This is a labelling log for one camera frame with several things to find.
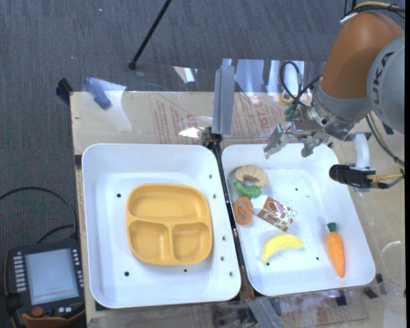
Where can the yellow banana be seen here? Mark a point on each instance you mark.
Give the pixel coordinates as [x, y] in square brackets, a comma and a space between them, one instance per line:
[280, 243]

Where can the orange carrot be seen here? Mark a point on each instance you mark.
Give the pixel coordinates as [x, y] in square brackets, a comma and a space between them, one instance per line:
[336, 249]

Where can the yellow divided plate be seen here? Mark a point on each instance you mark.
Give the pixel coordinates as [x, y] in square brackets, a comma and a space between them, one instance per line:
[167, 203]

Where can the white plastic tray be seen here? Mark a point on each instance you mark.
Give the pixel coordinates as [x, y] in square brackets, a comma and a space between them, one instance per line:
[307, 210]
[112, 238]

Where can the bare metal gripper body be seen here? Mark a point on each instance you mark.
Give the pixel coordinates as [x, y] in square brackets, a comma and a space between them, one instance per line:
[331, 125]

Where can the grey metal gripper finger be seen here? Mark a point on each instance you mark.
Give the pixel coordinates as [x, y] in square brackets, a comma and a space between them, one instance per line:
[275, 143]
[310, 146]

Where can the black tripod leg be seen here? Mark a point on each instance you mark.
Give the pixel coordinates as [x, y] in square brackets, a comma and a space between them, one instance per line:
[153, 26]

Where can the brown cardboard board red print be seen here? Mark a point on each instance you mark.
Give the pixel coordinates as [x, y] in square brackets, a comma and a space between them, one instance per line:
[177, 115]

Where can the black cylinder on white bracket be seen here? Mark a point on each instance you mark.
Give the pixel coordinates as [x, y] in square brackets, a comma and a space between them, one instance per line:
[348, 175]

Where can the orange pretzel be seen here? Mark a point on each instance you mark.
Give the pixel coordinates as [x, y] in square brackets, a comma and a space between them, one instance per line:
[243, 217]

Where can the brown and white carton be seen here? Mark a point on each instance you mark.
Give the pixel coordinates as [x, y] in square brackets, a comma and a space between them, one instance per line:
[278, 214]

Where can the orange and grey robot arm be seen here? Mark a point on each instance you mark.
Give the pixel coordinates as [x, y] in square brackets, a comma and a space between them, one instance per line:
[358, 53]

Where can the green toy vegetable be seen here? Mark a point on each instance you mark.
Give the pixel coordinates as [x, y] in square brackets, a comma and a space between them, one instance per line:
[247, 190]

